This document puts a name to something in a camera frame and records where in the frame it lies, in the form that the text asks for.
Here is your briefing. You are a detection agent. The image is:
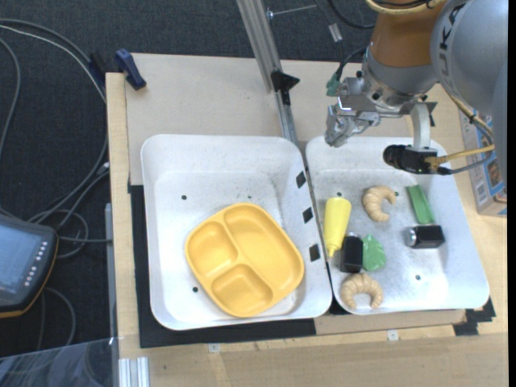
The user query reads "black carton with silver cap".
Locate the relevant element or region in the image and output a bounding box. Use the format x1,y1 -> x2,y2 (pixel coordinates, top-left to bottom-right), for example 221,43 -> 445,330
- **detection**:
404,224 -> 446,250

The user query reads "pale flat board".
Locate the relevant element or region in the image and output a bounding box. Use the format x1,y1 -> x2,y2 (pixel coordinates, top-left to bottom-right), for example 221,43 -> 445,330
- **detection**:
123,52 -> 468,336

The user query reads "black cylinder on white bracket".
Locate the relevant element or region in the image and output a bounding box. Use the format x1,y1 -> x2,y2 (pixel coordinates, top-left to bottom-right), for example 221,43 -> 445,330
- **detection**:
382,101 -> 439,175

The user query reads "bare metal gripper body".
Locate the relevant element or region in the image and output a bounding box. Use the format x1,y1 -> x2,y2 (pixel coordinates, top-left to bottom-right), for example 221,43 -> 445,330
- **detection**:
336,76 -> 425,123

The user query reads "yellow divided plate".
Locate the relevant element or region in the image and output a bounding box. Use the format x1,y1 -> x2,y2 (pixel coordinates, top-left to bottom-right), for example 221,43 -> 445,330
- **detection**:
184,202 -> 306,319

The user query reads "yellow squeeze bottle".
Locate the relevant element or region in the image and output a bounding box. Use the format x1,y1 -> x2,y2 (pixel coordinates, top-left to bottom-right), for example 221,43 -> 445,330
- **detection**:
322,196 -> 353,259

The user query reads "green rectangular block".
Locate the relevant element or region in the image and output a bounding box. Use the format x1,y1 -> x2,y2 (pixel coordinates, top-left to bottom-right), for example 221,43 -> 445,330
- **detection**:
405,184 -> 437,225

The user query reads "beige toy croissant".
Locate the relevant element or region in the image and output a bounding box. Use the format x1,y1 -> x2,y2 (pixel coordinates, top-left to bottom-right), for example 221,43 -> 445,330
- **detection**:
339,272 -> 385,310
360,185 -> 398,223

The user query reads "white plastic tray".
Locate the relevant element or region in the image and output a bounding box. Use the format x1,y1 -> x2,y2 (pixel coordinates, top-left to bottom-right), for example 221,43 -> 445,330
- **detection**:
139,133 -> 334,332
304,135 -> 492,317

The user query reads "green toy lettuce leaf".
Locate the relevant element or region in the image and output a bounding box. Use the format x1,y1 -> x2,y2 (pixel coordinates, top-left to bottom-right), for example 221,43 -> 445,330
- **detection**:
361,233 -> 388,273

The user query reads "blue printed carton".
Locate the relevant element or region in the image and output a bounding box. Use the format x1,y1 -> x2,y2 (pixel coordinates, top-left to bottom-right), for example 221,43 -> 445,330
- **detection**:
459,110 -> 508,218

